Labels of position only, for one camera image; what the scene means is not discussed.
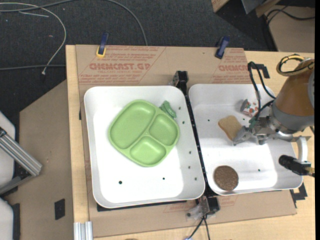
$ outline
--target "green plate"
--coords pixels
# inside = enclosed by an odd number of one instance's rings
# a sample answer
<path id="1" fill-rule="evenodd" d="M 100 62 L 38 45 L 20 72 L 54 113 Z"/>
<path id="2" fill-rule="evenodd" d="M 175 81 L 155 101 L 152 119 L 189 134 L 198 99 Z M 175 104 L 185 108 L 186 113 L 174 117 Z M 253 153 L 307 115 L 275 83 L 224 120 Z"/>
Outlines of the green plate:
<path id="1" fill-rule="evenodd" d="M 133 162 L 156 166 L 176 145 L 179 126 L 167 113 L 145 100 L 127 104 L 108 129 L 111 144 Z"/>

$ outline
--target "brown disc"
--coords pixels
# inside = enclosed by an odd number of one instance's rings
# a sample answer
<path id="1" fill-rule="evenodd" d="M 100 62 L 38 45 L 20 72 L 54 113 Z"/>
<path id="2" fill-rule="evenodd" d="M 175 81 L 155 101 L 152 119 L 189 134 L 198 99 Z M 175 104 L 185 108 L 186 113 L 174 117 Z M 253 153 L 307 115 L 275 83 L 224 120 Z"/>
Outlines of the brown disc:
<path id="1" fill-rule="evenodd" d="M 232 191 L 239 183 L 237 172 L 227 165 L 218 166 L 213 173 L 213 180 L 219 188 Z"/>

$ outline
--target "black floor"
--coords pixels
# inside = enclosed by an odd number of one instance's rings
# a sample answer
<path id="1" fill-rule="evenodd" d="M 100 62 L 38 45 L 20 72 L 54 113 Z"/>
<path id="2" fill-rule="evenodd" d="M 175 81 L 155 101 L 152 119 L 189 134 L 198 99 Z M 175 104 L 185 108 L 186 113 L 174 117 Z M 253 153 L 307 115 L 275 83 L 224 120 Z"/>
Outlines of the black floor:
<path id="1" fill-rule="evenodd" d="M 62 0 L 0 0 L 44 5 Z M 241 0 L 230 0 L 217 13 L 211 0 L 114 0 L 135 13 L 150 46 L 214 47 L 222 36 L 230 47 L 274 51 L 263 17 L 246 14 Z M 282 0 L 279 4 L 315 7 L 315 0 Z M 0 10 L 22 5 L 0 5 Z M 101 0 L 79 0 L 48 10 L 58 15 L 67 31 L 66 44 L 99 44 L 109 32 L 110 45 L 145 45 L 135 19 L 118 5 Z M 30 13 L 50 15 L 40 10 Z M 63 40 L 63 28 L 50 17 L 0 13 L 0 69 L 46 64 Z M 63 48 L 51 64 L 65 64 Z M 0 70 L 0 111 L 9 119 L 66 79 L 65 68 Z"/>

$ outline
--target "white surface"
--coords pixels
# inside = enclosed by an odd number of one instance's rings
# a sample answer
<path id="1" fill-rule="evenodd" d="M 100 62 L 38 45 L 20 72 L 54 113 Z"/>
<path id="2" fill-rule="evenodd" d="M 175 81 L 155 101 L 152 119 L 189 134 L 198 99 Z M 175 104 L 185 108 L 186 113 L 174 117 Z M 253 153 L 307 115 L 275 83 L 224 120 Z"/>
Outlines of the white surface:
<path id="1" fill-rule="evenodd" d="M 261 85 L 261 106 L 271 100 Z M 302 176 L 279 165 L 283 154 L 296 157 L 291 143 L 269 139 L 259 145 L 256 138 L 233 146 L 232 141 L 219 127 L 218 121 L 227 116 L 235 116 L 238 121 L 249 126 L 250 117 L 240 112 L 245 99 L 256 101 L 252 84 L 196 84 L 189 90 L 194 120 L 210 188 L 219 195 L 231 195 L 261 191 L 275 191 L 298 188 Z M 262 111 L 266 116 L 269 110 Z M 217 186 L 213 174 L 219 166 L 230 166 L 238 174 L 239 184 L 233 191 L 225 191 Z"/>
<path id="2" fill-rule="evenodd" d="M 14 212 L 9 204 L 0 198 L 0 239 L 12 240 L 14 230 Z"/>
<path id="3" fill-rule="evenodd" d="M 0 111 L 0 127 L 4 129 L 7 134 L 15 139 L 16 130 L 14 125 L 4 116 Z M 9 156 L 0 147 L 0 188 L 9 182 L 14 175 L 14 159 Z"/>
<path id="4" fill-rule="evenodd" d="M 154 167 L 134 163 L 108 140 L 109 125 L 134 100 L 145 100 L 157 107 L 168 101 L 177 114 L 179 140 Z M 84 106 L 93 195 L 101 206 L 117 208 L 192 200 L 203 194 L 204 176 L 186 100 L 179 89 L 173 86 L 93 87 L 84 95 Z"/>

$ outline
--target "blue clip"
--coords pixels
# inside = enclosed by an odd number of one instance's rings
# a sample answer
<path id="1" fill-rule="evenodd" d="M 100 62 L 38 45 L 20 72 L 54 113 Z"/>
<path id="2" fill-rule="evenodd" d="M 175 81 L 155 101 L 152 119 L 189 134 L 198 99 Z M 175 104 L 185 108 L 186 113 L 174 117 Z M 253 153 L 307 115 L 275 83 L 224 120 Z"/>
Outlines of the blue clip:
<path id="1" fill-rule="evenodd" d="M 222 59 L 225 49 L 228 46 L 230 42 L 230 37 L 229 36 L 224 36 L 220 39 L 220 41 L 217 43 L 218 50 L 216 51 L 215 55 L 217 58 Z"/>
<path id="2" fill-rule="evenodd" d="M 107 32 L 104 32 L 102 34 L 102 38 L 101 38 L 101 43 L 100 43 L 100 46 L 98 47 L 98 49 L 96 50 L 96 55 L 98 57 L 104 57 L 105 54 L 106 54 L 106 45 L 107 45 L 107 41 L 108 41 L 108 38 L 109 38 L 109 33 Z"/>

